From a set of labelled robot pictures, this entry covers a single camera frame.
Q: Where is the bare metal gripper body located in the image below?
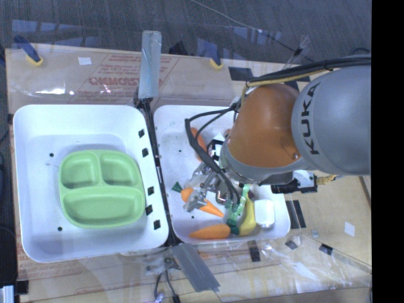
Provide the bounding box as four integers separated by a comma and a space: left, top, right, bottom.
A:
188, 162, 243, 204

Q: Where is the orange carrot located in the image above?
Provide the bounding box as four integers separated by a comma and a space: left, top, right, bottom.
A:
188, 223, 241, 241
189, 126, 208, 162
171, 181, 225, 218

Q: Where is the yellow banana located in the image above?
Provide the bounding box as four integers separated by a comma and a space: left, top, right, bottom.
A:
237, 193, 258, 237

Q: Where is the white plastic tray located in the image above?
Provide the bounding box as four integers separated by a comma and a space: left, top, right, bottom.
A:
153, 104, 292, 246
12, 104, 170, 263

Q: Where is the green divided plate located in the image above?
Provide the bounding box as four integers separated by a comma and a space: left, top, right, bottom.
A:
57, 149, 147, 230

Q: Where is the brown cardboard board red print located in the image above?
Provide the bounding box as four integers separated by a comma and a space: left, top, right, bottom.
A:
4, 42, 372, 297

